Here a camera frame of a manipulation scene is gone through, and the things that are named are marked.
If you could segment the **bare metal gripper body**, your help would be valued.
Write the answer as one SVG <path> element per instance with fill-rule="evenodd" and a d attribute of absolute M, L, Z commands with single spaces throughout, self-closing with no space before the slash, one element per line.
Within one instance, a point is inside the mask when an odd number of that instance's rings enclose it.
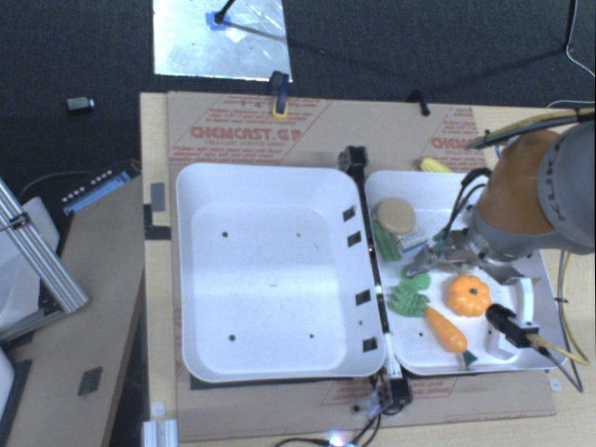
<path fill-rule="evenodd" d="M 475 229 L 451 231 L 432 247 L 440 264 L 479 268 L 498 284 L 515 284 L 523 278 L 513 265 L 514 258 L 492 249 Z"/>

